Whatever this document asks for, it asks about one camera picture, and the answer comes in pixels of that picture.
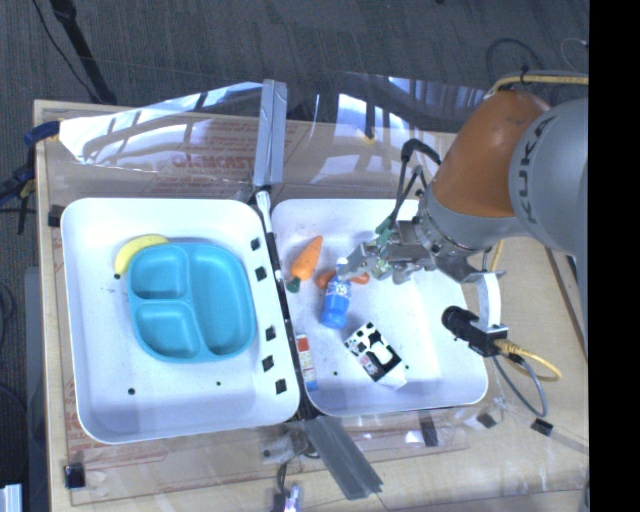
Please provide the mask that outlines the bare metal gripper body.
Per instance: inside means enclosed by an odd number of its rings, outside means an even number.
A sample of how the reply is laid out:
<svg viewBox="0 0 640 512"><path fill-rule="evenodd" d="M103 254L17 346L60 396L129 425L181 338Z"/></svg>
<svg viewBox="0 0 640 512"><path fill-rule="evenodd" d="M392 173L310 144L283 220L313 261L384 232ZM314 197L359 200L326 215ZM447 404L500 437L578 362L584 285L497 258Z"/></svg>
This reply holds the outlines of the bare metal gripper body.
<svg viewBox="0 0 640 512"><path fill-rule="evenodd" d="M375 230L378 259L372 271L376 279L392 279L393 265L412 262L421 266L420 271L433 271L436 265L429 251L415 233L412 221L391 221L387 217Z"/></svg>

